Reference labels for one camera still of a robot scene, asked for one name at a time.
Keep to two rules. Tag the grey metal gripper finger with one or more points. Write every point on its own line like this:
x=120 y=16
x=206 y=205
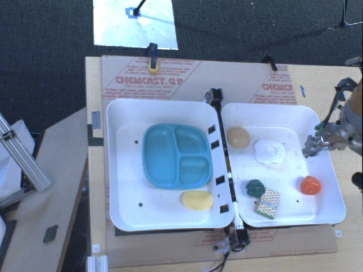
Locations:
x=312 y=139
x=309 y=151

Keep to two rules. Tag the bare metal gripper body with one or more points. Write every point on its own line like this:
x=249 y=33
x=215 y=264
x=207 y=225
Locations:
x=337 y=133

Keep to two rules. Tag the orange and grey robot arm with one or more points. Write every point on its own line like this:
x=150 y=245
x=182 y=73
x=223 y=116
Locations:
x=356 y=101

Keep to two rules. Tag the orange toy pepper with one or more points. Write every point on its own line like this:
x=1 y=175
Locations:
x=310 y=185

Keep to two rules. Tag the white plastic tray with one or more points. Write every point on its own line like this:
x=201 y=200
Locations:
x=127 y=166
x=289 y=180

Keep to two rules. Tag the white lumpy toy food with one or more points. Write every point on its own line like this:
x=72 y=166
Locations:
x=269 y=152

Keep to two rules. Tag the green toy broccoli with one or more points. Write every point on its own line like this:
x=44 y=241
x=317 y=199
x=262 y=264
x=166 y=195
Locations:
x=255 y=188

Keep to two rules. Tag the small patterned green white carton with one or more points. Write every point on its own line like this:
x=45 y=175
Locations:
x=268 y=204

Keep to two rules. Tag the tan round toy bread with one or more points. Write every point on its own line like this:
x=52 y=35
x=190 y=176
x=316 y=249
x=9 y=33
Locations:
x=238 y=137

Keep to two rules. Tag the thin black and white rod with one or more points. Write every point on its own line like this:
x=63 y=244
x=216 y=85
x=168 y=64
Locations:
x=225 y=152

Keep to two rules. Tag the yellow toy potato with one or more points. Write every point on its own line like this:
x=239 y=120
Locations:
x=197 y=200

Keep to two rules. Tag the brown cardboard board red print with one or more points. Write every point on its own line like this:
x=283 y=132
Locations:
x=187 y=78

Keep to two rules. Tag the blue divided plate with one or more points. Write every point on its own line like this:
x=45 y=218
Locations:
x=161 y=157

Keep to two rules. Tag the black cylinder on white bracket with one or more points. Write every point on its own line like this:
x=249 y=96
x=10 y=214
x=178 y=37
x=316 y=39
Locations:
x=358 y=180

